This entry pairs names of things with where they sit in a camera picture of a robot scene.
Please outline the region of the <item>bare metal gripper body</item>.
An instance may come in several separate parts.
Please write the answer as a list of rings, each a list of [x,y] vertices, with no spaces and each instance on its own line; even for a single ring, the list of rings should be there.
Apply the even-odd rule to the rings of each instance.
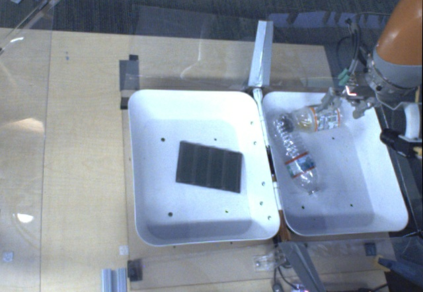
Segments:
[[[361,71],[347,69],[343,73],[343,97],[378,99],[380,106],[396,110],[414,101],[416,92],[416,67],[397,65],[380,57],[369,57]]]

